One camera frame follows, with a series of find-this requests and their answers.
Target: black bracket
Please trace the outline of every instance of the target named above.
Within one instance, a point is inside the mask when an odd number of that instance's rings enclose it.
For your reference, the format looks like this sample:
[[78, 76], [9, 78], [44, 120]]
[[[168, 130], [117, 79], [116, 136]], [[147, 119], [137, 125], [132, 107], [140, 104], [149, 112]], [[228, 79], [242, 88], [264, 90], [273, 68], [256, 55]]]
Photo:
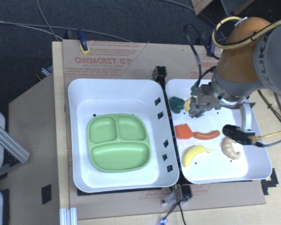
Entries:
[[261, 187], [264, 195], [269, 195], [268, 188], [274, 188], [279, 184], [275, 169], [272, 169], [272, 174], [270, 176], [270, 180], [262, 179], [261, 180]]

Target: blue clamp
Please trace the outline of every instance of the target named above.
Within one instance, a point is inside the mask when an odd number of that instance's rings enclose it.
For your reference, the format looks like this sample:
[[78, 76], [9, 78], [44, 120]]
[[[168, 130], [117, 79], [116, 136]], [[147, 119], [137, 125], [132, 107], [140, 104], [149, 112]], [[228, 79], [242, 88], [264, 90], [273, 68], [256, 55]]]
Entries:
[[81, 29], [77, 30], [77, 35], [78, 35], [78, 38], [80, 40], [79, 47], [80, 47], [82, 53], [83, 54], [88, 54], [90, 52], [90, 48], [88, 46], [86, 38], [85, 38], [83, 32], [81, 31]]

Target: black floor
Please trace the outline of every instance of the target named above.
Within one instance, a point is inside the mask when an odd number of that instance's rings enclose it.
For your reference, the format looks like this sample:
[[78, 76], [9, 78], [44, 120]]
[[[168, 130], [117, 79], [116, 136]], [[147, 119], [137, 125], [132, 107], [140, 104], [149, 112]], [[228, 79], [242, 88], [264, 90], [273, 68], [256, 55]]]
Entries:
[[[171, 1], [192, 7], [191, 0]], [[186, 44], [186, 23], [208, 37], [212, 24], [226, 16], [220, 0], [202, 12], [209, 21], [189, 8], [161, 0], [39, 0], [39, 4], [52, 26], [92, 30], [142, 43]], [[281, 19], [281, 0], [255, 0], [238, 16], [274, 22]], [[0, 0], [0, 21], [46, 25], [37, 0]], [[62, 38], [65, 31], [54, 29]], [[124, 41], [96, 33], [85, 35], [87, 40]], [[8, 104], [40, 81], [38, 69], [52, 64], [52, 41], [55, 38], [45, 32], [0, 24], [0, 111], [6, 119]]]

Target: banana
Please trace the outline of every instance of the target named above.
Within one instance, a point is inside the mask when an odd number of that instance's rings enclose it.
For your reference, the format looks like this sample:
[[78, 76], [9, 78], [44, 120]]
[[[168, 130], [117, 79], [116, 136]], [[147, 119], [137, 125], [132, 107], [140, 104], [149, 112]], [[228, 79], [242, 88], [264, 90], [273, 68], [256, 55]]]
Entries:
[[188, 167], [192, 163], [193, 158], [203, 152], [211, 152], [211, 150], [205, 148], [202, 145], [197, 145], [189, 148], [183, 157], [184, 166]]

